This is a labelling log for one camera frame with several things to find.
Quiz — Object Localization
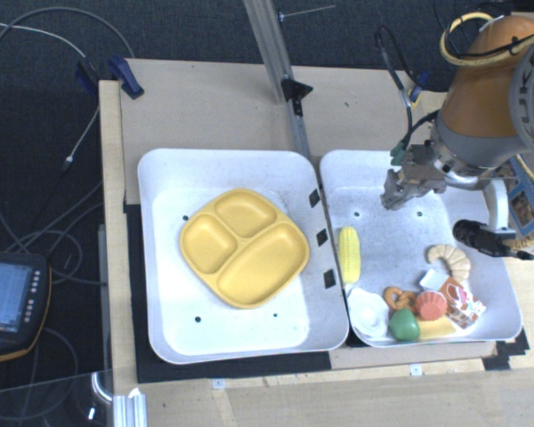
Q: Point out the beige croissant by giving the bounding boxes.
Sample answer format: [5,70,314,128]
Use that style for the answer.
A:
[425,243,473,282]

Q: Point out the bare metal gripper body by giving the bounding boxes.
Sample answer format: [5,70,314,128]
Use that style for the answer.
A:
[394,142,482,196]

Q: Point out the black cylinder on white bracket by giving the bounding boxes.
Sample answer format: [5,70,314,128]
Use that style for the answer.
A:
[452,177,518,258]

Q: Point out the orange ribbed cupcake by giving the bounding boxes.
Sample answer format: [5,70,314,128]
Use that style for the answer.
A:
[414,290,449,321]

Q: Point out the blue printed box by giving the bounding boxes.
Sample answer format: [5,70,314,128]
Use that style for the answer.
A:
[506,157,534,240]

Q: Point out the yellow cheese slice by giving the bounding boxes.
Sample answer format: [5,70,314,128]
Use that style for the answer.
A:
[415,315,458,341]

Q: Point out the white plastic tray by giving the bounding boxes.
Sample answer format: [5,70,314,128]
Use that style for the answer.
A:
[136,148,351,366]
[319,149,524,350]

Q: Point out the thin black rod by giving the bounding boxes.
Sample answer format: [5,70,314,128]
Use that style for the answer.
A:
[313,156,352,347]

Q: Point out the white flat packet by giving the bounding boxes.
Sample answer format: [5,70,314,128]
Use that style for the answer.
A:
[418,268,449,291]

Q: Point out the yellow divided plate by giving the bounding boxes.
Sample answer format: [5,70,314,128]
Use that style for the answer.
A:
[178,188,311,310]

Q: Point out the white fried egg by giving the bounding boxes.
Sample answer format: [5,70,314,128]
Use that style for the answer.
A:
[346,286,391,340]

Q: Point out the yellow corn cob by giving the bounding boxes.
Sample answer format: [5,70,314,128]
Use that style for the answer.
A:
[337,225,363,286]

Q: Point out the brown pretzel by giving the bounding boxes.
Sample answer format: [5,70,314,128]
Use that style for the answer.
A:
[383,286,418,311]

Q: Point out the white and orange carton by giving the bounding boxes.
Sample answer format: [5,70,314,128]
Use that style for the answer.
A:
[437,276,488,330]

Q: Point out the green pepper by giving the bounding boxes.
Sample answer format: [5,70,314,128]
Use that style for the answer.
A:
[387,307,421,342]

